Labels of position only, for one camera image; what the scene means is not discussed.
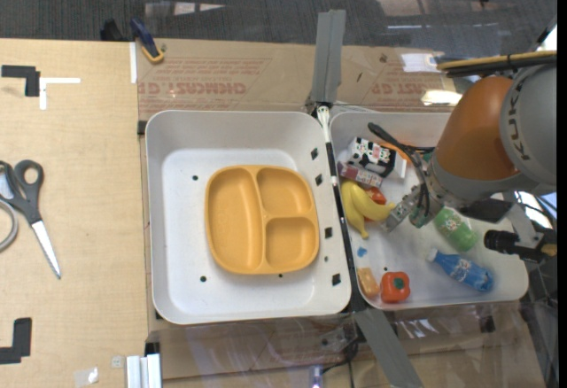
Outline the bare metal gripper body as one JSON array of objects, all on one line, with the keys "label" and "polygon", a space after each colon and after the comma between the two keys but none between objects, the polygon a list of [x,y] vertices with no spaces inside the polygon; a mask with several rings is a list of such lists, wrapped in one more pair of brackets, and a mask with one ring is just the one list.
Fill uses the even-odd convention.
[{"label": "bare metal gripper body", "polygon": [[429,190],[424,184],[414,186],[394,208],[397,219],[425,219],[430,212]]}]

